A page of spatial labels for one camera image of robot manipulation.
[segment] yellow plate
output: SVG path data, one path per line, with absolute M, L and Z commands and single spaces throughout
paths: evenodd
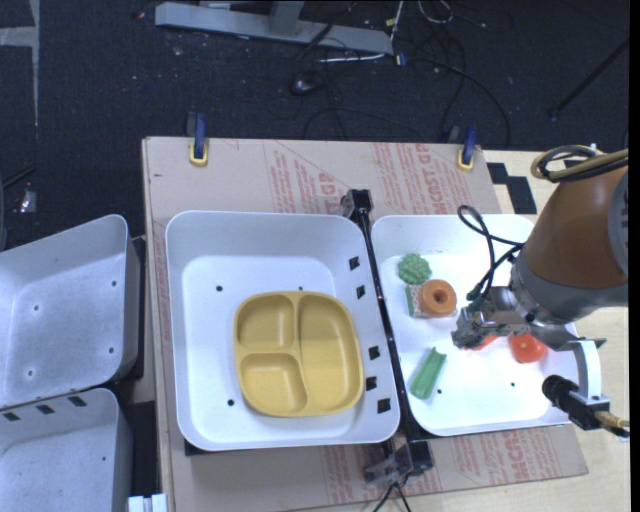
M 353 407 L 362 395 L 362 358 L 353 320 L 330 295 L 254 295 L 238 308 L 233 339 L 242 394 L 263 414 L 336 414 Z

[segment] toy broccoli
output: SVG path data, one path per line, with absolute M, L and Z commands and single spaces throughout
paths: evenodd
M 398 275 L 407 284 L 422 284 L 431 277 L 431 268 L 419 254 L 407 254 L 398 264 Z

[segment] blue and yellow clamp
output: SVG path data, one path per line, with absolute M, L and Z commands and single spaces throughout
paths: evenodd
M 464 144 L 458 150 L 458 167 L 463 171 L 473 169 L 473 149 L 476 145 L 476 129 L 474 126 L 467 126 L 464 132 Z
M 193 144 L 189 145 L 189 161 L 198 167 L 207 165 L 207 159 L 209 158 L 208 144 L 205 138 L 206 128 L 205 115 L 202 112 L 198 112 L 196 114 L 194 141 Z

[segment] white tray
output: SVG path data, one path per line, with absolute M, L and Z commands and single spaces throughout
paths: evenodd
M 132 436 L 106 389 L 0 412 L 3 512 L 122 512 Z
M 489 231 L 523 242 L 533 224 L 516 215 L 486 215 Z M 383 293 L 396 337 L 407 389 L 425 353 L 436 347 L 447 354 L 428 400 L 408 392 L 416 421 L 427 431 L 451 436 L 512 428 L 566 423 L 567 415 L 552 407 L 542 394 L 542 382 L 559 374 L 577 381 L 575 358 L 569 352 L 553 352 L 538 363 L 520 364 L 506 338 L 480 351 L 461 350 L 451 341 L 457 317 L 413 318 L 405 298 L 406 284 L 398 277 L 402 257 L 419 253 L 431 265 L 433 275 L 448 281 L 458 296 L 458 311 L 468 304 L 469 292 L 489 268 L 485 238 L 466 227 L 455 215 L 387 216 L 372 228 L 372 239 Z M 496 257 L 509 246 L 495 244 Z M 506 285 L 511 265 L 504 263 L 494 284 Z
M 166 240 L 178 423 L 187 441 L 218 451 L 375 443 L 394 434 L 400 419 L 394 377 L 364 237 L 355 224 L 333 215 L 184 212 L 169 223 Z M 351 270 L 353 258 L 359 264 Z M 361 286 L 365 293 L 358 298 Z M 242 398 L 234 315 L 252 295 L 300 288 L 347 307 L 364 377 L 375 377 L 376 387 L 339 414 L 266 416 Z M 371 359 L 370 349 L 379 356 Z
M 139 278 L 118 215 L 0 253 L 0 409 L 125 375 L 138 354 Z

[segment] black floor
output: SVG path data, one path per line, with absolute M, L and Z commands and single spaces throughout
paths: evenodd
M 183 135 L 189 111 L 207 114 L 211 137 L 438 142 L 473 124 L 491 149 L 627 145 L 628 49 L 555 123 L 549 109 L 629 37 L 629 0 L 451 1 L 448 23 L 427 20 L 449 18 L 443 2 L 423 1 L 424 14 L 404 2 L 395 49 L 405 67 L 320 64 L 343 53 L 156 28 L 158 3 L 41 0 L 37 129 L 31 50 L 0 46 L 8 248 L 108 213 L 141 234 L 140 142 Z M 398 2 L 349 5 L 307 2 L 303 18 L 382 29 Z M 0 28 L 32 22 L 27 0 L 2 0 Z M 307 69 L 325 86 L 291 95 Z M 20 211 L 25 191 L 35 211 Z

